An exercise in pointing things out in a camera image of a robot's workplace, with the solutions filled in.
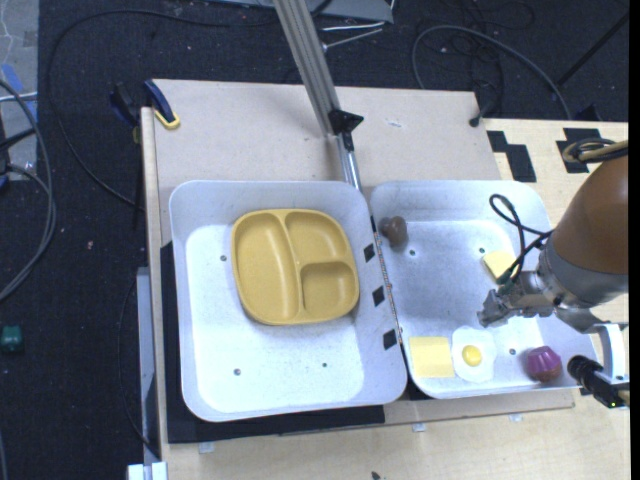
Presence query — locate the black cylinder on white bracket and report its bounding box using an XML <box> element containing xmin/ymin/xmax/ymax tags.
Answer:
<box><xmin>566</xmin><ymin>321</ymin><xmax>629</xmax><ymax>410</ymax></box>

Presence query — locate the yellow divided plate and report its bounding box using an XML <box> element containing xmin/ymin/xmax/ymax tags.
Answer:
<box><xmin>230</xmin><ymin>208</ymin><xmax>362</xmax><ymax>327</ymax></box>

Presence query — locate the brown toy mushroom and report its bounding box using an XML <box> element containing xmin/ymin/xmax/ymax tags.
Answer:
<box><xmin>379</xmin><ymin>214</ymin><xmax>410</xmax><ymax>248</ymax></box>

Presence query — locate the white plastic tray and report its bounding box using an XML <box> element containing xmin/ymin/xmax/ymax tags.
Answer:
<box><xmin>168</xmin><ymin>179</ymin><xmax>409</xmax><ymax>423</ymax></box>
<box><xmin>369</xmin><ymin>179</ymin><xmax>601</xmax><ymax>401</ymax></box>

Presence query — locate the brown cardboard board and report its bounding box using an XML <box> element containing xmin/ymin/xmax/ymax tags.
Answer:
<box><xmin>149</xmin><ymin>78</ymin><xmax>576</xmax><ymax>444</ymax></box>

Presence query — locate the white and yellow fried egg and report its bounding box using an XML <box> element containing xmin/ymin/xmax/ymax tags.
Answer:
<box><xmin>450</xmin><ymin>326</ymin><xmax>498</xmax><ymax>385</ymax></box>

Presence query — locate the yellow cheese slice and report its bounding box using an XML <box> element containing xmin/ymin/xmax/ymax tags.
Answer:
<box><xmin>408</xmin><ymin>335</ymin><xmax>457</xmax><ymax>380</ymax></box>

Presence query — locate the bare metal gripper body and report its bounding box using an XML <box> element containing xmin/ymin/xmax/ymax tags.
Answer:
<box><xmin>499</xmin><ymin>267</ymin><xmax>557</xmax><ymax>319</ymax></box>

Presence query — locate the thin black and white rod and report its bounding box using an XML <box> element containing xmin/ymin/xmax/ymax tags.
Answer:
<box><xmin>370</xmin><ymin>212</ymin><xmax>404</xmax><ymax>348</ymax></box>

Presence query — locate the pale yellow butter block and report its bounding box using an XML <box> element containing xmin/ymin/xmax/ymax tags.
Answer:
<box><xmin>480</xmin><ymin>249</ymin><xmax>519</xmax><ymax>284</ymax></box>

